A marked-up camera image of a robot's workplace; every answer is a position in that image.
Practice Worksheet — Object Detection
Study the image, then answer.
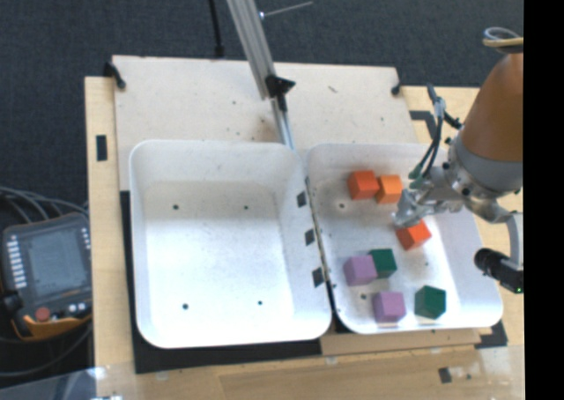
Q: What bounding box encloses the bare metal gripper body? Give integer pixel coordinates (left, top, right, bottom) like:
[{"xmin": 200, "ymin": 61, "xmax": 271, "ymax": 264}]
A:
[{"xmin": 414, "ymin": 159, "xmax": 516, "ymax": 224}]

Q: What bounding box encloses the light orange cube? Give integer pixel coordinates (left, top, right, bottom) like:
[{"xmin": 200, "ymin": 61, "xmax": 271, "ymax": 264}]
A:
[{"xmin": 375, "ymin": 174, "xmax": 404, "ymax": 205}]

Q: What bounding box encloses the green cube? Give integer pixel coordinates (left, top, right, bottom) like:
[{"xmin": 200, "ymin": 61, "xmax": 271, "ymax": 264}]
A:
[
  {"xmin": 413, "ymin": 285, "xmax": 448, "ymax": 320},
  {"xmin": 367, "ymin": 248, "xmax": 398, "ymax": 279}
]

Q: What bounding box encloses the white plastic tray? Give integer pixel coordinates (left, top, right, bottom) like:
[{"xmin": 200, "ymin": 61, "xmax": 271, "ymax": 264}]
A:
[
  {"xmin": 128, "ymin": 138, "xmax": 333, "ymax": 350},
  {"xmin": 304, "ymin": 142, "xmax": 505, "ymax": 336}
]

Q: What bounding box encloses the purple cube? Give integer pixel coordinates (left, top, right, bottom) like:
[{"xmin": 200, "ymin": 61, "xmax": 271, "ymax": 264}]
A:
[
  {"xmin": 342, "ymin": 255, "xmax": 379, "ymax": 287},
  {"xmin": 371, "ymin": 291, "xmax": 407, "ymax": 324}
]

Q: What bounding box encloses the pale wood board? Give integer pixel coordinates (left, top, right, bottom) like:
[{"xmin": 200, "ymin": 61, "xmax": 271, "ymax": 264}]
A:
[{"xmin": 110, "ymin": 54, "xmax": 482, "ymax": 356}]

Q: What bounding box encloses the black cylinder on white bracket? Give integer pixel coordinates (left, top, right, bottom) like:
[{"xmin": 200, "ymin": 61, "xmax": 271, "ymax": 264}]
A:
[{"xmin": 473, "ymin": 209, "xmax": 525, "ymax": 296}]

